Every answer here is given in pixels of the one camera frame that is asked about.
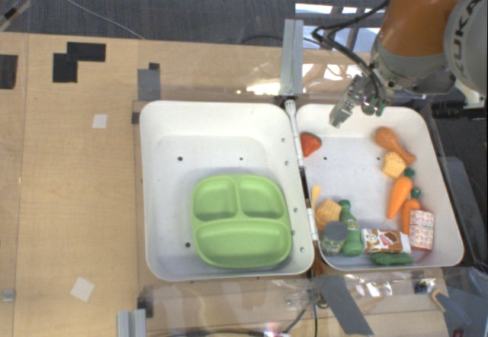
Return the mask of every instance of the toy carrot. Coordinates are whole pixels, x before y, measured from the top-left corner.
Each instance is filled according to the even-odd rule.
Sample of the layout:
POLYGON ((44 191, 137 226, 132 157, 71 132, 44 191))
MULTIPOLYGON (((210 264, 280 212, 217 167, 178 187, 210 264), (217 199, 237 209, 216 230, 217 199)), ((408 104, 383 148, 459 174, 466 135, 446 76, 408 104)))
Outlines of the toy carrot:
POLYGON ((415 172, 411 168, 406 168, 404 176, 398 178, 393 184, 390 196, 390 208, 388 209, 388 219, 393 219, 408 198, 413 188, 412 177, 415 172))
POLYGON ((420 196, 420 190, 418 188, 412 189, 410 196, 411 198, 402 207, 402 233, 406 235, 410 233, 410 211, 420 210, 420 203, 417 200, 420 196))

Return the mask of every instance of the wooden table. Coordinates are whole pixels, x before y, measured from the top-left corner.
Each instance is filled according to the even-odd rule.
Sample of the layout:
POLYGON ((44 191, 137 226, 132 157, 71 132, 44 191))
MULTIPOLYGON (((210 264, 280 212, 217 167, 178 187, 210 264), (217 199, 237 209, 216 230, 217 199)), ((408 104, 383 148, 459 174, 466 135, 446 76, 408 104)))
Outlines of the wooden table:
MULTIPOLYGON (((0 53, 18 56, 15 89, 0 90, 0 290, 16 291, 14 302, 0 303, 0 335, 115 336, 117 311, 133 311, 144 284, 159 285, 163 307, 178 290, 186 292, 157 281, 138 249, 131 123, 137 70, 159 63, 163 98, 270 101, 247 89, 278 82, 281 49, 3 33, 0 53), (80 62, 78 83, 53 83, 53 54, 65 53, 68 41, 105 43, 106 61, 80 62), (105 128, 93 128, 97 114, 107 115, 105 128), (80 277, 94 285, 86 302, 70 294, 80 277)), ((323 80, 326 65, 339 62, 347 63, 337 53, 306 51, 307 91, 342 91, 347 81, 323 80)), ((440 270, 425 275, 443 287, 440 270)), ((268 311, 281 321, 297 313, 287 311, 289 290, 276 281, 242 282, 235 295, 216 295, 212 284, 237 289, 239 283, 198 286, 200 293, 179 312, 188 325, 235 321, 243 328, 252 325, 253 313, 268 311), (279 301, 269 302, 274 297, 279 301)), ((427 295, 405 289, 358 304, 375 335, 446 333, 427 295)), ((319 316, 319 335, 343 335, 330 310, 319 316)), ((305 318, 294 335, 313 335, 313 321, 305 318)), ((148 319, 149 335, 161 335, 167 322, 148 319)))

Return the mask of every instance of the green vegetable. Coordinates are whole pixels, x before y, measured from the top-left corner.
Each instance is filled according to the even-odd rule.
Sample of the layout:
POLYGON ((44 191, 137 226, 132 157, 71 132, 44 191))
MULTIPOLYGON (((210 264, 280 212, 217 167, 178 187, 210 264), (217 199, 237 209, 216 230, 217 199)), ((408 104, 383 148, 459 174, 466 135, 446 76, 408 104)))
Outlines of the green vegetable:
POLYGON ((351 213, 351 203, 348 200, 341 200, 339 204, 342 207, 339 220, 348 227, 348 238, 342 247, 342 253, 349 257, 360 255, 363 252, 363 244, 361 242, 358 221, 351 213))
POLYGON ((374 253, 371 261, 379 265, 407 265, 413 263, 413 258, 406 253, 374 253))

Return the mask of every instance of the black square marker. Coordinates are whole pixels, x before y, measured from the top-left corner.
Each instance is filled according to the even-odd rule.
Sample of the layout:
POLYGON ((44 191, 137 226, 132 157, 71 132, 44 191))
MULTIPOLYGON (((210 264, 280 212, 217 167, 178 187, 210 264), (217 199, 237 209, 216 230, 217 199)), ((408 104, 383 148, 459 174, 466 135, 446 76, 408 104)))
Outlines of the black square marker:
POLYGON ((53 82, 78 82, 78 63, 65 53, 53 54, 53 82))
POLYGON ((0 89, 13 89, 17 79, 17 55, 0 55, 0 89))
POLYGON ((68 42, 68 61, 105 62, 105 44, 68 42))

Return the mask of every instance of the green bottle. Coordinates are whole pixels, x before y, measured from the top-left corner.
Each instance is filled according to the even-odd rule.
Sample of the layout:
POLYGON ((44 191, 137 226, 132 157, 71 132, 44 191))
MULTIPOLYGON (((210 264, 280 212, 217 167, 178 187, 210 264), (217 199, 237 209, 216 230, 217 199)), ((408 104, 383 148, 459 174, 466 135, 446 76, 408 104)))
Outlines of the green bottle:
POLYGON ((363 252, 363 244, 358 221, 351 213, 351 203, 349 203, 349 200, 341 200, 339 204, 342 207, 340 221, 348 227, 348 238, 342 247, 342 253, 349 257, 360 255, 363 252))

